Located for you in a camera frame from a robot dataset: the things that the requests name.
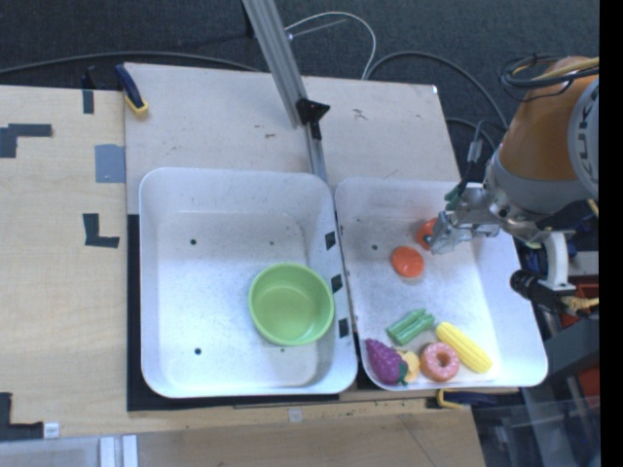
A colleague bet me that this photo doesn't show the red toy tomato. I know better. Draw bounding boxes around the red toy tomato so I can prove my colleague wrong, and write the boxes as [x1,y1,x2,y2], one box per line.
[415,217,440,252]

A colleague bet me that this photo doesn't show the green toy asparagus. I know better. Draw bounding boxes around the green toy asparagus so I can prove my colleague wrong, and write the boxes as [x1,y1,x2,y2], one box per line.
[385,307,436,347]

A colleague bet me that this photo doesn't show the yellow toy piece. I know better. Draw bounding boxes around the yellow toy piece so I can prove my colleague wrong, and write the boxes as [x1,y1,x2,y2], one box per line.
[396,349,421,384]

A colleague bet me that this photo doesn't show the yellow toy corn cob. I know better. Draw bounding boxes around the yellow toy corn cob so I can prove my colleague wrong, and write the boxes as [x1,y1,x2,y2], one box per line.
[434,320,495,375]

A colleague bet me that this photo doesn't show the pink doughnut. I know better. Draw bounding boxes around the pink doughnut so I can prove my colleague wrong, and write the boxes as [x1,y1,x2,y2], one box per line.
[419,341,461,383]

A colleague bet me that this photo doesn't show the purple grapes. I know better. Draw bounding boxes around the purple grapes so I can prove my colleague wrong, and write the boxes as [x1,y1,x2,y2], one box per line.
[364,338,410,387]

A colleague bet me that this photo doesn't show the black cylinder on white bracket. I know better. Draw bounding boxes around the black cylinder on white bracket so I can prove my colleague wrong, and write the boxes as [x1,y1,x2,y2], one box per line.
[509,230,577,311]

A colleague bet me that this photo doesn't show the green bowl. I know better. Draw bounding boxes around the green bowl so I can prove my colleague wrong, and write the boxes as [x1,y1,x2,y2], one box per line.
[247,262,337,347]

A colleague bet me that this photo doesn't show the pale wood board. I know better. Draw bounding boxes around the pale wood board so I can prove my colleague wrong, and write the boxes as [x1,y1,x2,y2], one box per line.
[123,61,488,418]

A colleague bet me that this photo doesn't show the orange round toy slice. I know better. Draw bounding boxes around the orange round toy slice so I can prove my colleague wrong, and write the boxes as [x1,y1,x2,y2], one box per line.
[390,245,426,279]

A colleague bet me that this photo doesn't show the white plastic tray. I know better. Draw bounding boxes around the white plastic tray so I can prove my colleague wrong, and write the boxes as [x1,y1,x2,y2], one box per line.
[138,166,359,400]
[334,176,550,392]

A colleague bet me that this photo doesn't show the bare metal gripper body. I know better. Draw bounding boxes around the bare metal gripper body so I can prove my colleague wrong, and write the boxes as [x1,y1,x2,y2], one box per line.
[446,185,542,238]

